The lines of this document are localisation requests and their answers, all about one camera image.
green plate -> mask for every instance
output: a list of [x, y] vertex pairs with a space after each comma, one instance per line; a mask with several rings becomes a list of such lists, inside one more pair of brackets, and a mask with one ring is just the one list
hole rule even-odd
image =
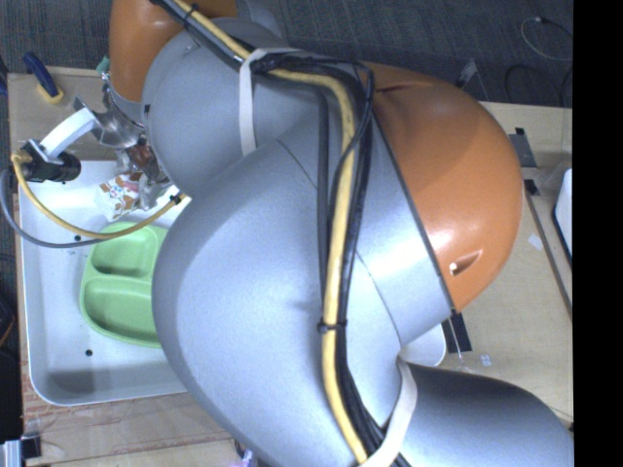
[[[102, 232], [127, 229], [119, 222]], [[98, 333], [161, 347], [152, 314], [152, 275], [167, 229], [148, 225], [91, 248], [80, 288], [80, 310]]]

gray carpet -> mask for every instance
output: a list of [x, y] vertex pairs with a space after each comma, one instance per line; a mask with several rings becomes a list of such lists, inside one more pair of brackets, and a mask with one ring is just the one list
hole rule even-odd
[[[294, 47], [407, 67], [455, 83], [479, 100], [572, 106], [573, 0], [257, 0]], [[0, 54], [94, 68], [106, 54], [112, 0], [0, 0]], [[535, 17], [543, 17], [538, 22]], [[7, 107], [0, 97], [0, 164], [8, 164]], [[15, 305], [13, 235], [0, 220], [0, 296]], [[16, 348], [16, 338], [9, 342]]]

yellow cable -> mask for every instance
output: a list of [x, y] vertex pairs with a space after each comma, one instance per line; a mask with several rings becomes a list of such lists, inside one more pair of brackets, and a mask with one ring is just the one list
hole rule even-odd
[[163, 216], [171, 207], [175, 206], [179, 202], [180, 199], [185, 197], [184, 194], [178, 193], [176, 198], [172, 199], [170, 202], [168, 202], [161, 209], [156, 211], [149, 218], [146, 218], [142, 222], [137, 223], [136, 225], [133, 225], [132, 227], [129, 227], [128, 229], [124, 229], [124, 230], [113, 232], [113, 233], [91, 232], [89, 230], [81, 229], [79, 227], [76, 227], [66, 222], [65, 220], [63, 220], [62, 218], [54, 214], [48, 207], [46, 207], [46, 205], [43, 202], [41, 202], [41, 200], [39, 200], [33, 194], [32, 190], [30, 189], [30, 186], [28, 185], [28, 182], [23, 176], [23, 171], [21, 169], [21, 165], [23, 163], [30, 162], [30, 161], [32, 161], [31, 156], [23, 150], [19, 150], [11, 154], [11, 162], [13, 163], [13, 168], [15, 170], [16, 177], [18, 178], [18, 182], [21, 185], [21, 189], [23, 190], [25, 195], [28, 197], [28, 199], [37, 207], [37, 209], [39, 209], [43, 214], [45, 214], [48, 218], [50, 218], [57, 225], [60, 225], [61, 227], [73, 232], [74, 234], [84, 235], [89, 238], [98, 238], [98, 239], [108, 240], [111, 238], [117, 238], [117, 237], [131, 234], [132, 232], [136, 232], [137, 230], [140, 230], [146, 227], [147, 225], [149, 225], [150, 223], [153, 223], [154, 221], [156, 221], [158, 218]]
[[[217, 39], [219, 39], [234, 54], [245, 60], [249, 56], [247, 49], [242, 47], [227, 33], [216, 26], [209, 18], [204, 16], [191, 5], [182, 0], [172, 0], [176, 5], [187, 13], [193, 13], [193, 18], [204, 28], [210, 31]], [[344, 151], [354, 136], [354, 118], [350, 99], [344, 86], [334, 78], [316, 74], [300, 73], [287, 71], [285, 69], [276, 69], [271, 71], [272, 75], [291, 80], [317, 86], [323, 86], [330, 89], [336, 96], [342, 112], [343, 141], [342, 151]], [[338, 321], [340, 281], [342, 278], [342, 262], [344, 256], [344, 248], [348, 226], [348, 209], [350, 204], [350, 186], [352, 180], [352, 167], [354, 156], [349, 155], [344, 163], [343, 171], [338, 182], [338, 191], [336, 195], [335, 214], [331, 233], [331, 244], [329, 249], [329, 259], [327, 265], [327, 281], [324, 293], [323, 320], [327, 325], [335, 325]], [[335, 331], [327, 331], [322, 337], [322, 374], [325, 393], [329, 401], [329, 405], [333, 415], [338, 422], [340, 430], [352, 450], [357, 462], [363, 463], [368, 455], [363, 444], [357, 435], [352, 422], [348, 417], [342, 394], [337, 379], [336, 369], [336, 334]]]

wooden table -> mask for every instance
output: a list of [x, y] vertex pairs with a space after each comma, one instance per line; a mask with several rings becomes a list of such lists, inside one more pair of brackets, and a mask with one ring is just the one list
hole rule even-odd
[[[50, 68], [65, 97], [46, 103], [31, 75], [9, 78], [12, 149], [43, 138], [73, 113], [79, 94], [103, 111], [94, 71]], [[527, 195], [513, 253], [497, 280], [463, 312], [472, 351], [448, 354], [442, 368], [497, 377], [535, 394], [569, 425], [573, 422], [571, 270], [551, 219], [562, 170], [571, 164], [569, 109], [484, 103], [507, 133], [526, 132], [537, 162], [524, 176]], [[83, 160], [113, 159], [92, 137], [72, 147]], [[17, 242], [18, 265], [19, 241]], [[23, 287], [18, 282], [25, 435], [37, 435], [36, 465], [226, 467], [238, 459], [232, 437], [186, 394], [80, 407], [42, 400], [28, 376]]]

teal object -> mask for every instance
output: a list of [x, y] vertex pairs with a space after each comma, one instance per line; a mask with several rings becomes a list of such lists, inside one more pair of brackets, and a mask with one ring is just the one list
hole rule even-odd
[[[133, 226], [119, 222], [113, 233]], [[80, 310], [98, 333], [161, 347], [152, 314], [152, 276], [167, 229], [148, 225], [92, 247], [80, 288]]]

